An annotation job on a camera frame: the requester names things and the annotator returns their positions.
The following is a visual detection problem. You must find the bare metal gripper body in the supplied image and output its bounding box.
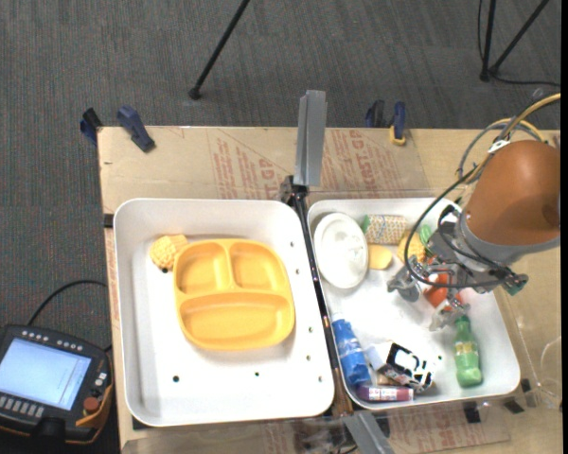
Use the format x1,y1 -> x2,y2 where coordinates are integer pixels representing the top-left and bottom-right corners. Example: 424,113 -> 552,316
409,221 -> 508,296

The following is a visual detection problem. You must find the orange and white bottle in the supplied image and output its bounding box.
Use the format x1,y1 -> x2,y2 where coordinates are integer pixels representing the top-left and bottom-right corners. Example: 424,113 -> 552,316
422,271 -> 466,312

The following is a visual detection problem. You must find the yellow corn with green leaf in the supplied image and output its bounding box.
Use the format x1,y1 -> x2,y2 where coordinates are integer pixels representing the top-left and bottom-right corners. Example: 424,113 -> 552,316
397,224 -> 435,265

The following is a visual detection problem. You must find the yellow biscuit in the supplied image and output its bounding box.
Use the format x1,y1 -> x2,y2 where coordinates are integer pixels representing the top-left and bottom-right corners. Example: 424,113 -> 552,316
367,243 -> 395,271

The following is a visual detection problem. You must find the white plastic tray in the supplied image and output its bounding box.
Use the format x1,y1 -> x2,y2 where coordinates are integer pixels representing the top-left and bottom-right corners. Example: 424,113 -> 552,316
306,198 -> 523,411
112,198 -> 337,428

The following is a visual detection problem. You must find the green plastic bottle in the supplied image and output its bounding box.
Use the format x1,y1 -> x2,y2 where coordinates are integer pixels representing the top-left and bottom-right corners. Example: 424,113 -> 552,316
453,314 -> 484,389

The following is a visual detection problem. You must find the black and white carton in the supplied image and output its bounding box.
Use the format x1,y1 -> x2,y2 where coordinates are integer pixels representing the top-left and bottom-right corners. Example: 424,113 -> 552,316
365,340 -> 437,393

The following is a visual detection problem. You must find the blue plastic bottle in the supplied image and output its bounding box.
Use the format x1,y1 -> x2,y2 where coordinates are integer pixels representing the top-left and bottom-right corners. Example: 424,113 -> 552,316
330,318 -> 373,389

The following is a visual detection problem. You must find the purple packet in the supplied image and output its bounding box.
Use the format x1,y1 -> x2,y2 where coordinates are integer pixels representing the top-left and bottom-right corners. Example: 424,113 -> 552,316
355,384 -> 416,403

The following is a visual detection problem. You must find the yellow divided plate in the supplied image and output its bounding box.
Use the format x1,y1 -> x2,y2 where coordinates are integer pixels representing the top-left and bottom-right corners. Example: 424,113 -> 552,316
171,237 -> 297,352

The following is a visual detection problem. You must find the yellow corn cob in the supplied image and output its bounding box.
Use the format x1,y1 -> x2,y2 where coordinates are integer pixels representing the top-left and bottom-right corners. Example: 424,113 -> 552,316
149,234 -> 190,272

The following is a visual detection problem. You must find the brown cardboard board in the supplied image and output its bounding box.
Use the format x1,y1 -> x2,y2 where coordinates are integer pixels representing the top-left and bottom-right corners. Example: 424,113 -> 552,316
97,125 -> 561,454

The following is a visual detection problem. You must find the black block with wires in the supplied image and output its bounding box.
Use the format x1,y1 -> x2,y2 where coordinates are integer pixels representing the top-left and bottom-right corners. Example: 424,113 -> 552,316
278,175 -> 310,203

